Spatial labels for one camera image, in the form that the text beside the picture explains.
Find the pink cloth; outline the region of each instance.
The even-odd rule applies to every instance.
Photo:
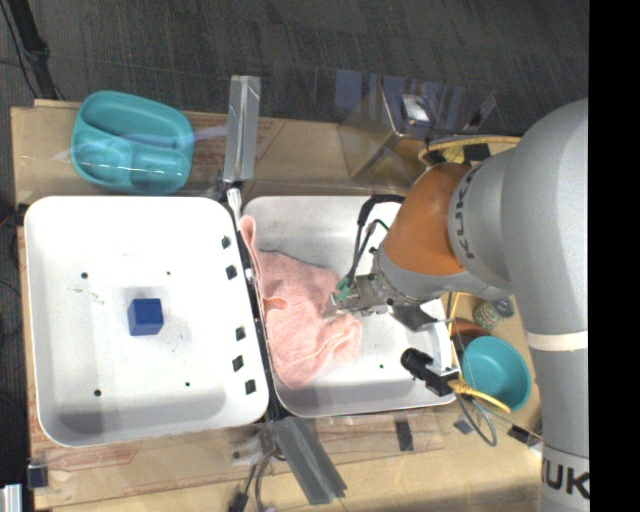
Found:
[[[353,360],[360,351],[361,323],[350,314],[322,316],[338,275],[278,252],[255,248],[255,220],[240,219],[251,253],[269,352],[280,381],[290,389],[309,383],[332,359]]]

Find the blue block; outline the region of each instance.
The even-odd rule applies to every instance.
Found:
[[[160,299],[133,299],[127,315],[131,336],[158,334],[164,325]]]

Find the teal bowl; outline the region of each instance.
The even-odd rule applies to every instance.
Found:
[[[495,336],[481,336],[464,351],[462,375],[474,389],[520,409],[531,393],[531,374],[520,353]]]
[[[98,91],[78,109],[71,161],[99,187],[167,195],[185,185],[193,146],[193,128],[182,112],[140,96]]]

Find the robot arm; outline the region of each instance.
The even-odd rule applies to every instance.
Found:
[[[513,294],[540,388],[540,510],[589,510],[587,325],[588,102],[536,123],[514,149],[473,169],[440,164],[416,181],[378,248],[366,290],[336,304],[411,330],[447,291]]]

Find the white stripe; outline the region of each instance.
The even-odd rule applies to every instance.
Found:
[[[564,352],[589,348],[589,331],[572,332],[570,334],[533,334],[525,333],[527,343],[536,350],[547,352]]]

